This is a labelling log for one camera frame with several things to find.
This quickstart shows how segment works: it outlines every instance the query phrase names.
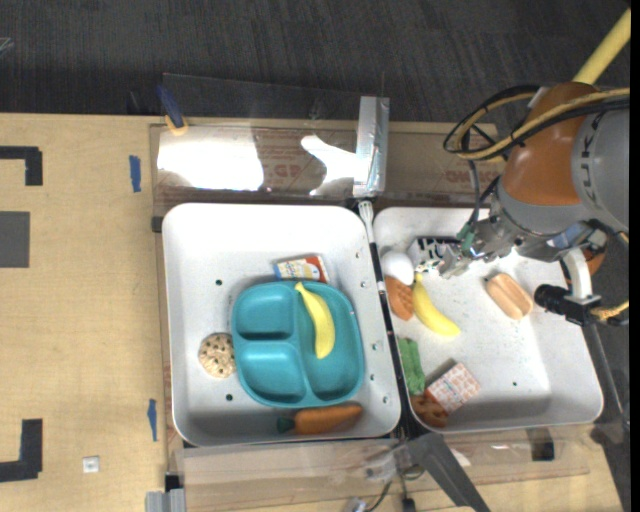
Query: white ball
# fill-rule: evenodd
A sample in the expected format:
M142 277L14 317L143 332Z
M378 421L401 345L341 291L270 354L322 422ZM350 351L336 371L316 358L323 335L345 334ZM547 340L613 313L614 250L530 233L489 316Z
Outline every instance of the white ball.
M407 286L411 286L413 283L413 263L407 254L390 251L382 256L380 264L382 265L382 273L385 276L395 277Z

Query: teal plate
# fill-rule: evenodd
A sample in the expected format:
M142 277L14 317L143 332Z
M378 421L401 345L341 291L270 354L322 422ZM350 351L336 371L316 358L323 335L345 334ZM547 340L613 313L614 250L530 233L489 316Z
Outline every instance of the teal plate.
M236 300L231 329L238 376L257 402L272 407L321 407L351 398L362 385L364 355L349 299L332 286L304 281L331 312L336 342L315 355L315 329L296 282L253 286Z

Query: carrot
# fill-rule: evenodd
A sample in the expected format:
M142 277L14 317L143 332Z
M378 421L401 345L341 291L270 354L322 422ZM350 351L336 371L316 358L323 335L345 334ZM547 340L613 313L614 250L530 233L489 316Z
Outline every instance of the carrot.
M300 435L325 434L345 426L347 422L357 421L362 410L362 406L358 404L302 409L295 414L293 420L279 418L278 431L286 432L293 428Z

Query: banana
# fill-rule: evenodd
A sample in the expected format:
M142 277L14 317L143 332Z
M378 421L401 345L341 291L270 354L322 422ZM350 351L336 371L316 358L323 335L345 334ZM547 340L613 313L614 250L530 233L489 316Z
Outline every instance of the banana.
M422 284L422 274L416 273L413 285L413 309L420 321L433 332L443 336L457 336L460 328L436 309Z
M316 331L316 357L324 359L331 353L336 343L336 328L329 306L320 295L310 292L302 283L296 284L294 288L302 295L304 305L313 321Z

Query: wooden table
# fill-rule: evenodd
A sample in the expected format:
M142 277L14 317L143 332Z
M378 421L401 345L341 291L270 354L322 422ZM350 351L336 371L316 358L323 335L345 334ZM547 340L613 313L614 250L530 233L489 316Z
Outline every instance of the wooden table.
M0 483L7 511L144 510L167 467L149 126L156 117L1 114L0 145L37 146L44 184L0 160L0 211L30 212L29 268L0 268L0 461L43 421L37 479ZM134 192L129 156L140 158ZM147 410L157 405L157 441ZM494 510L619 510L599 445L586 475L483 485ZM83 458L100 471L83 472ZM441 491L419 509L451 507ZM381 511L400 510L389 498ZM343 502L281 507L341 510Z

